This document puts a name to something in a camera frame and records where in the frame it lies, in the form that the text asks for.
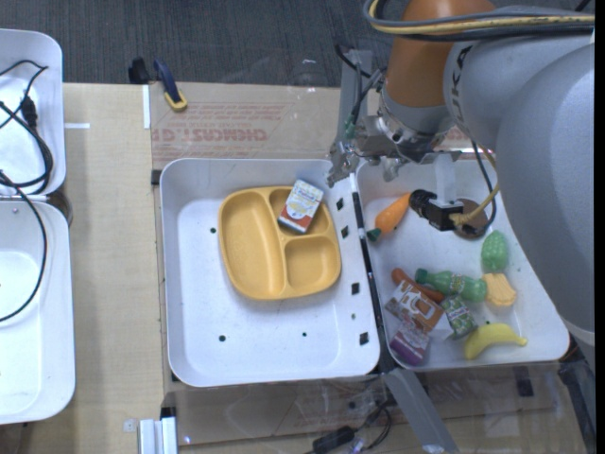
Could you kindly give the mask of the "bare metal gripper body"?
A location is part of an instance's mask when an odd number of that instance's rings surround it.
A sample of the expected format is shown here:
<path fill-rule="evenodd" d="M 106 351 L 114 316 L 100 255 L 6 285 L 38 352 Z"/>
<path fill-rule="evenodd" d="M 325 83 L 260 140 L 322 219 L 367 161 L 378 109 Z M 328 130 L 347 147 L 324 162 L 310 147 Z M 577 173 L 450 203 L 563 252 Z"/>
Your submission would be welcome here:
<path fill-rule="evenodd" d="M 430 163 L 448 132 L 442 120 L 435 129 L 417 131 L 387 115 L 363 116 L 355 126 L 355 152 L 364 158 L 385 157 L 415 164 Z"/>

